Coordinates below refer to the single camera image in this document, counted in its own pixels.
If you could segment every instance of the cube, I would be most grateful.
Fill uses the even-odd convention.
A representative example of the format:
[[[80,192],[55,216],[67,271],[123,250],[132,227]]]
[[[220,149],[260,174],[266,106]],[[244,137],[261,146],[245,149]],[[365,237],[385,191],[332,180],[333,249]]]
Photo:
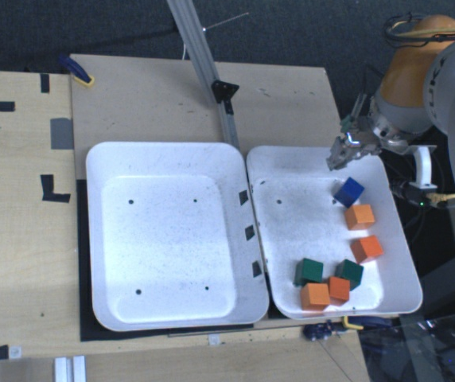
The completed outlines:
[[[351,249],[358,264],[371,262],[383,254],[383,248],[376,235],[356,240],[351,244]]]
[[[365,188],[362,185],[360,185],[353,178],[349,177],[342,187],[340,187],[340,189],[333,195],[333,197],[346,208],[349,208],[360,198],[360,195],[364,190]]]
[[[330,305],[329,285],[306,283],[300,290],[301,308],[304,311],[322,311]]]
[[[304,258],[297,264],[294,285],[304,286],[306,283],[321,283],[323,280],[323,263]]]
[[[364,266],[345,259],[336,267],[335,276],[349,280],[349,290],[355,290],[362,282]]]
[[[351,286],[349,280],[330,276],[328,285],[331,304],[342,306],[349,300],[349,288]]]
[[[369,204],[352,205],[344,211],[344,218],[350,231],[368,229],[375,223],[374,214]]]

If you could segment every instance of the cable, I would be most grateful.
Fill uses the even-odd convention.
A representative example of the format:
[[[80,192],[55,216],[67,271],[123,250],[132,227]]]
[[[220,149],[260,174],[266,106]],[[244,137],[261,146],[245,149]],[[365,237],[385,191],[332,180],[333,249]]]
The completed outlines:
[[[384,77],[383,72],[379,71],[370,64],[365,64],[364,73],[362,74],[362,89],[360,90],[363,94],[368,94],[368,92],[366,92],[368,82],[368,71],[372,71],[376,76],[378,76],[379,80],[382,80]]]
[[[423,20],[423,14],[407,13],[404,15],[390,17],[383,25],[383,36],[385,41],[395,49],[405,47],[423,47],[430,42],[455,41],[455,28],[411,30],[402,33],[397,32],[397,28],[410,26]]]
[[[437,164],[437,170],[440,172],[440,190],[443,191],[445,189],[445,174],[443,173],[443,168],[441,166],[440,161],[438,160],[438,156],[436,155],[435,152],[431,152],[432,159],[436,162]]]
[[[424,228],[424,223],[426,222],[426,213],[429,212],[427,211],[421,211],[420,214],[422,215],[420,217],[420,225],[418,226],[418,229],[416,233],[414,234],[413,238],[410,241],[410,244],[413,246],[415,241],[417,240],[418,236],[420,235],[420,232],[422,231],[422,228]]]
[[[206,33],[206,31],[209,30],[209,29],[213,29],[215,27],[218,27],[219,25],[226,24],[227,22],[230,22],[230,21],[233,21],[233,20],[237,20],[238,18],[241,18],[241,17],[244,17],[244,16],[248,16],[248,15],[249,15],[249,12],[247,11],[246,13],[239,14],[237,16],[228,18],[227,20],[219,21],[219,22],[217,22],[215,24],[209,25],[208,27],[203,27],[203,33]],[[183,44],[183,54],[181,54],[181,60],[184,60],[186,55],[187,55],[187,47],[185,46],[185,44]]]

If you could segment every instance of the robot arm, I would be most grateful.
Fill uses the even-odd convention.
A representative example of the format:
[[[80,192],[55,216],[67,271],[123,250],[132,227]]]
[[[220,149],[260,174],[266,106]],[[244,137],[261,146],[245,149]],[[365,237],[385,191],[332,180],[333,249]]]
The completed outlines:
[[[416,24],[411,31],[394,34],[397,26],[412,22]],[[436,185],[430,182],[430,152],[436,146],[411,143],[432,126],[446,134],[455,181],[455,20],[442,15],[392,18],[385,34],[388,41],[399,42],[399,49],[370,98],[367,114],[361,115],[368,99],[361,93],[352,113],[341,122],[344,137],[336,138],[327,165],[338,170],[382,149],[413,154],[416,180],[393,183],[391,189],[417,205],[435,206],[455,194],[436,194]]]

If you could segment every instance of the wooden table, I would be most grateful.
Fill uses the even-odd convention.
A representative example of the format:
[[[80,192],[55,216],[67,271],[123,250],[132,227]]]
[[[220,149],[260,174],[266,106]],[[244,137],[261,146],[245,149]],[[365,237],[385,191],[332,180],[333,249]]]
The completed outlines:
[[[304,323],[292,320],[267,318],[250,331],[222,333],[220,346],[209,346],[205,333],[80,341],[76,218],[76,179],[84,173],[80,155],[95,142],[117,139],[124,132],[105,128],[111,123],[108,113],[103,124],[98,123],[97,114],[94,123],[89,119],[88,127],[88,115],[95,108],[105,113],[99,101],[111,98],[120,108],[140,111],[147,122],[154,119],[153,125],[135,127],[146,132],[147,141],[222,141],[222,137],[216,110],[204,102],[188,61],[75,58],[95,77],[89,91],[65,74],[49,75],[50,90],[43,93],[39,74],[0,72],[0,101],[16,104],[14,112],[0,112],[0,345],[18,346],[22,352],[22,359],[0,363],[0,372],[8,367],[14,375],[28,375],[31,368],[40,375],[38,369],[45,373],[54,357],[86,355],[88,374],[98,376],[93,380],[112,380],[109,375],[141,380],[135,375],[142,366],[147,371],[144,380],[171,380],[167,376],[178,369],[184,372],[178,380],[211,380],[219,375],[229,380],[263,380],[263,376],[288,380],[287,376],[281,379],[288,372],[308,375],[309,380],[324,380],[326,375],[329,380],[368,380],[355,332],[331,338],[334,349],[328,354],[319,342],[305,341],[297,326]],[[112,68],[112,61],[120,66]],[[330,146],[338,134],[339,117],[323,68],[217,66],[226,81],[240,85],[232,102],[244,155],[262,144]],[[103,80],[105,68],[115,70],[111,82]],[[128,79],[129,91],[106,91],[122,86],[123,69],[139,72],[140,80]],[[142,83],[159,78],[161,83]],[[131,92],[130,100],[120,105],[117,98],[127,97],[126,92]],[[165,106],[162,112],[151,114],[147,106],[138,106],[142,101]],[[172,117],[177,111],[178,121]],[[53,149],[51,119],[72,117],[75,149]],[[208,121],[194,128],[198,118]],[[42,174],[54,176],[55,193],[71,194],[68,203],[42,200]],[[120,375],[121,364],[132,365],[123,365],[126,371]],[[349,378],[347,369],[354,372]],[[201,377],[194,379],[196,370]]]

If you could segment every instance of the wire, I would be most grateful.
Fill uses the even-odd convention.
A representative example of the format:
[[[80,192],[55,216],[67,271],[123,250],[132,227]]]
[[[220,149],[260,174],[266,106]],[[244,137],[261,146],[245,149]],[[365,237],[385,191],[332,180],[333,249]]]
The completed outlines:
[[[383,160],[383,164],[389,168],[390,170],[392,170],[394,173],[397,174],[398,177],[401,177],[401,178],[405,178],[401,172],[399,170],[397,170],[394,166],[392,166],[387,160]]]
[[[444,28],[444,29],[416,29],[414,31],[408,31],[406,33],[395,34],[398,37],[419,37],[426,34],[438,34],[438,33],[453,33],[455,34],[455,28]]]
[[[422,214],[421,213],[418,213],[417,215],[415,215],[413,218],[411,218],[410,220],[408,220],[403,226],[402,226],[402,229],[408,229],[410,226],[412,225],[415,225],[418,220],[421,218]]]
[[[422,215],[420,217],[420,225],[418,226],[418,229],[416,233],[414,234],[413,238],[411,239],[410,243],[413,246],[415,241],[417,240],[418,236],[420,235],[420,232],[422,231],[422,228],[424,228],[424,223],[426,222],[426,213],[429,212],[429,210],[424,211],[422,210],[420,214]]]
[[[443,173],[443,167],[441,166],[440,160],[438,160],[438,156],[436,155],[435,152],[432,151],[431,156],[437,164],[437,170],[440,172],[440,180],[441,180],[440,190],[443,191],[445,189],[445,174]]]
[[[398,33],[397,28],[409,26],[423,20],[423,14],[407,13],[404,15],[390,17],[383,25],[383,35],[385,41],[395,49],[405,47],[423,47],[430,42],[455,41],[455,28],[411,30]]]
[[[368,94],[368,92],[366,92],[367,83],[368,83],[368,71],[372,71],[376,76],[378,76],[378,78],[380,80],[382,80],[384,77],[383,72],[379,71],[378,69],[376,69],[374,66],[372,66],[370,64],[365,64],[364,73],[362,74],[362,90],[361,90],[361,92],[365,93],[365,94]]]
[[[218,27],[219,25],[226,24],[227,22],[230,22],[230,21],[233,21],[233,20],[237,20],[237,19],[239,19],[241,17],[248,16],[248,15],[249,15],[249,12],[247,11],[246,13],[239,14],[237,16],[228,18],[227,20],[219,21],[219,22],[217,22],[215,24],[209,25],[208,27],[203,27],[203,33],[206,33],[206,31],[209,30],[209,29],[213,29],[215,27]],[[181,54],[181,60],[184,60],[186,55],[187,55],[187,47],[185,46],[185,43],[184,43],[183,44],[183,54]]]

